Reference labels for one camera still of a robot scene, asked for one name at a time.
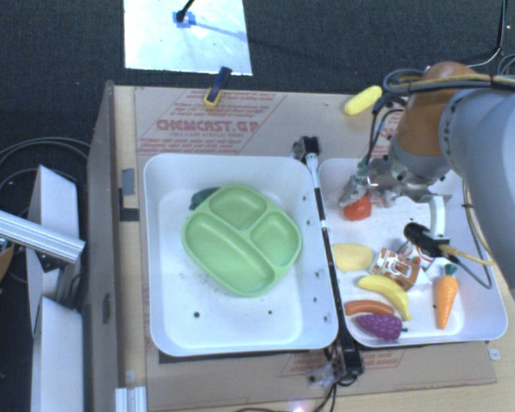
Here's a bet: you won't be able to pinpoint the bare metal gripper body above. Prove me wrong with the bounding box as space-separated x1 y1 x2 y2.
366 159 452 205

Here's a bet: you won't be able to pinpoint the red toy pepper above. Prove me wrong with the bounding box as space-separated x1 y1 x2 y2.
342 195 373 222

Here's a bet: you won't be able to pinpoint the thin black and white rod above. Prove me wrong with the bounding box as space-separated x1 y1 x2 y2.
307 154 349 352

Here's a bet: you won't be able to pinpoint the white and red can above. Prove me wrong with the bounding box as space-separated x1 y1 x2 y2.
397 239 435 272

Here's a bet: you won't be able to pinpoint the pale yellow toy potato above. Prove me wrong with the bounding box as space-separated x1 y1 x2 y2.
331 242 375 273

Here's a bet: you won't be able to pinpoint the orange and white carton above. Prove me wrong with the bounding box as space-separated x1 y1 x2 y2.
368 246 430 293

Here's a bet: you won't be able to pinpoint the yellow corn cob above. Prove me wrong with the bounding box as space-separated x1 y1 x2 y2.
342 84 384 117

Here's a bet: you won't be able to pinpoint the yellow banana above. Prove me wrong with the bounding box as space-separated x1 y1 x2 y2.
356 274 413 323

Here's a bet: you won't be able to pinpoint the orange sausage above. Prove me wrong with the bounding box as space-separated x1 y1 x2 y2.
343 299 397 318

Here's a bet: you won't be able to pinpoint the orange carrot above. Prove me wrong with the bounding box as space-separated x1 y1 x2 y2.
434 263 460 331

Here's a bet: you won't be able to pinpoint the purple grapes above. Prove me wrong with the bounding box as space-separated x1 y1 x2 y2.
354 313 409 342

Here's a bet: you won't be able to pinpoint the green divided plate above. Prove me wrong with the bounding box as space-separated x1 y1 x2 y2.
180 183 304 299

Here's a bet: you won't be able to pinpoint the white plastic tray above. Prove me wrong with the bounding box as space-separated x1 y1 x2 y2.
142 152 341 357
317 157 509 348

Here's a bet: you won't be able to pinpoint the brown cardboard board red print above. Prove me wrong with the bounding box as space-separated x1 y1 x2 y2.
134 85 498 392

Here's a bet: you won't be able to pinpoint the dark green toy vegetable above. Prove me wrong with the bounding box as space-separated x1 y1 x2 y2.
188 186 221 211

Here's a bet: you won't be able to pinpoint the black cylinder on white bracket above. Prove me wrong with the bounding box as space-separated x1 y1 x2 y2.
403 195 451 260

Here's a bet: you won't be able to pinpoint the black block with thin wires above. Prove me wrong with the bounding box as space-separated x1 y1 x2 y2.
293 135 322 161
340 340 365 378

